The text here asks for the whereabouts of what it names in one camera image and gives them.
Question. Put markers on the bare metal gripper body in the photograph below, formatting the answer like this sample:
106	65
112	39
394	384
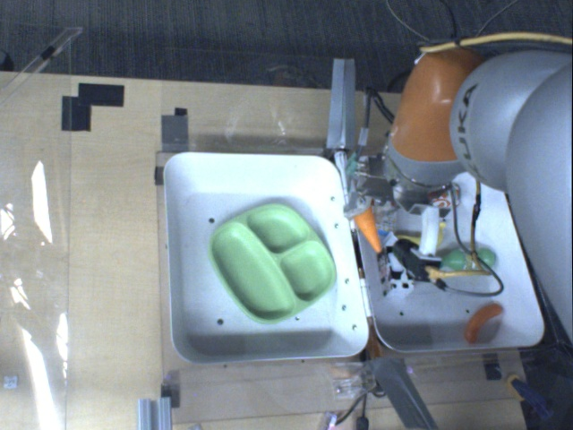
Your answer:
378	182

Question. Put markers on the orange carrot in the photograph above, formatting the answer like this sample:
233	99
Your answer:
368	229

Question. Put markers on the white plastic tray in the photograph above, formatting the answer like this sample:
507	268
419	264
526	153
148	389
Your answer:
201	329
430	325

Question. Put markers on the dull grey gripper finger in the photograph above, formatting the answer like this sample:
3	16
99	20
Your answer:
352	208
369	201

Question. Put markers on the green divided plate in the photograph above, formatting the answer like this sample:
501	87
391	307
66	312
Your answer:
259	267

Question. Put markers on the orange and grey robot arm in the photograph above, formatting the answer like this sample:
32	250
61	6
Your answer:
501	119

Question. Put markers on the green rounded toy food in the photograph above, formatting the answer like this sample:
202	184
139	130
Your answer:
454	260

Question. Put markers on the black and white carton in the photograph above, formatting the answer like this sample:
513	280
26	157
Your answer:
386	276

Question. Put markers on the black cylinder on white bracket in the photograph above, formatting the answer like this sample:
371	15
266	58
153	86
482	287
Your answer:
429	231

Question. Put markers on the orange sausage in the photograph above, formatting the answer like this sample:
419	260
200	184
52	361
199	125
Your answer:
481	320

